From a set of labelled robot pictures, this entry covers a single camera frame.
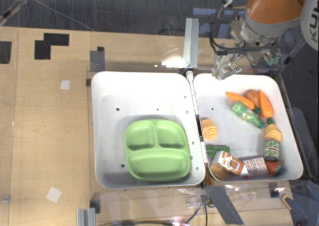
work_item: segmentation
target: table surface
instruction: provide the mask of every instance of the table surface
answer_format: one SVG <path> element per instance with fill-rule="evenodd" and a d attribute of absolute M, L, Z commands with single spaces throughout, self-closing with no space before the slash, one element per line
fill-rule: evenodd
<path fill-rule="evenodd" d="M 43 40 L 45 32 L 69 34 L 69 46 L 52 46 L 51 60 L 34 60 L 34 41 Z M 11 197 L 9 204 L 0 203 L 0 225 L 76 225 L 76 210 L 88 209 L 95 191 L 103 192 L 110 204 L 117 202 L 122 218 L 165 217 L 166 212 L 177 209 L 177 190 L 156 190 L 154 199 L 162 211 L 152 214 L 138 211 L 139 204 L 148 199 L 139 192 L 127 204 L 123 193 L 96 183 L 90 168 L 86 79 L 90 51 L 98 46 L 105 48 L 108 70 L 127 67 L 140 71 L 144 65 L 159 71 L 167 56 L 182 55 L 183 37 L 0 27 L 0 40 L 12 42 L 10 64 L 0 64 L 0 195 Z M 213 65 L 205 38 L 199 39 L 198 62 Z M 70 81 L 68 90 L 60 89 L 62 80 Z M 291 196 L 288 182 L 277 186 Z M 46 198 L 51 187 L 62 192 L 57 203 Z M 241 188 L 232 198 L 245 225 L 259 225 L 260 221 L 263 225 L 292 224 L 289 210 L 279 199 L 270 198 L 268 184 Z M 184 203 L 182 196 L 178 199 Z M 189 216 L 193 210 L 179 212 Z M 209 225 L 225 225 L 216 208 L 209 208 L 208 213 Z M 97 215 L 99 225 L 109 219 L 109 214 Z M 204 225 L 204 221 L 201 210 L 191 225 Z"/>

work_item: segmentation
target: green bottle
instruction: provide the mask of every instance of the green bottle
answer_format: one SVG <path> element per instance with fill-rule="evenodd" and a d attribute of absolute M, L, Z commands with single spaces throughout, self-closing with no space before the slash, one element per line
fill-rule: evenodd
<path fill-rule="evenodd" d="M 264 122 L 260 121 L 256 114 L 248 109 L 245 105 L 242 104 L 242 102 L 237 101 L 234 106 L 231 108 L 231 110 L 236 113 L 239 117 L 241 117 L 243 120 L 253 123 L 256 127 L 262 129 L 265 125 Z"/>

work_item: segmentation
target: white square marker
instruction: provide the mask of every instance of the white square marker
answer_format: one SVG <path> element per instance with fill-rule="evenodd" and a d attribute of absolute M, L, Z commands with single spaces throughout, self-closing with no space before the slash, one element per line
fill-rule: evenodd
<path fill-rule="evenodd" d="M 48 194 L 46 195 L 46 198 L 54 203 L 58 203 L 61 194 L 61 191 L 59 191 L 55 187 L 51 187 Z"/>
<path fill-rule="evenodd" d="M 70 89 L 70 80 L 62 80 L 60 89 L 68 90 Z"/>

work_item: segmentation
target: gray carpet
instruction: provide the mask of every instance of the gray carpet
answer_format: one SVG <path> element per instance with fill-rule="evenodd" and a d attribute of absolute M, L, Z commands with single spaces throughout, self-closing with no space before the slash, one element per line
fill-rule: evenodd
<path fill-rule="evenodd" d="M 15 0 L 0 0 L 4 13 Z M 195 8 L 216 9 L 220 0 L 39 0 L 95 31 L 183 35 Z M 236 0 L 245 4 L 246 0 Z M 74 21 L 27 0 L 7 25 L 86 30 Z M 300 108 L 318 150 L 318 53 L 305 45 L 283 72 L 292 106 Z"/>

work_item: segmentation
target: green plate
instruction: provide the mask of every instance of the green plate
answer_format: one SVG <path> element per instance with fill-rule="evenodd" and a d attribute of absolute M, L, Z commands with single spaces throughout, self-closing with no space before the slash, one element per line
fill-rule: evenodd
<path fill-rule="evenodd" d="M 191 166 L 186 134 L 169 120 L 141 120 L 125 133 L 125 155 L 131 175 L 164 182 L 185 177 Z"/>

